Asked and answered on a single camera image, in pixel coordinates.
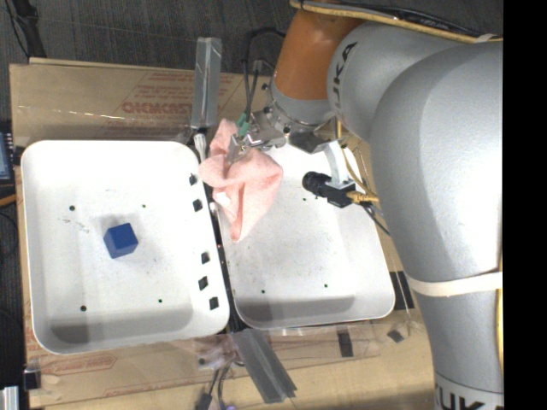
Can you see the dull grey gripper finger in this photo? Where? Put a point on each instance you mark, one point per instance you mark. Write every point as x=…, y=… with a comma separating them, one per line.
x=254, y=143
x=233, y=151

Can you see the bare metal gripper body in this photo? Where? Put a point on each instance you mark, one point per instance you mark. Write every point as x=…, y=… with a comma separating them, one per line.
x=273, y=128

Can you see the pink cloth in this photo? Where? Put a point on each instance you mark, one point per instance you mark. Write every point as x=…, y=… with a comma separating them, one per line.
x=252, y=186

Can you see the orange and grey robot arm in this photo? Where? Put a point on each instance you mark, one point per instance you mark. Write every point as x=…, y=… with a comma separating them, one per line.
x=431, y=152

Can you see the white plastic tray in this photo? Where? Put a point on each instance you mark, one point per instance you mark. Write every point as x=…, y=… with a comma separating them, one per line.
x=307, y=263
x=128, y=280

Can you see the blue cube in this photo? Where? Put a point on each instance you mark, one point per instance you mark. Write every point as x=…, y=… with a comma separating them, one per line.
x=121, y=240

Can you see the brown cardboard board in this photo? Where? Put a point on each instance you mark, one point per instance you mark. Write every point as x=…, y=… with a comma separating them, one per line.
x=85, y=96

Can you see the black cylinder on white bracket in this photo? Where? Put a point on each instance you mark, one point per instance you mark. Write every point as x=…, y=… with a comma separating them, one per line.
x=331, y=188

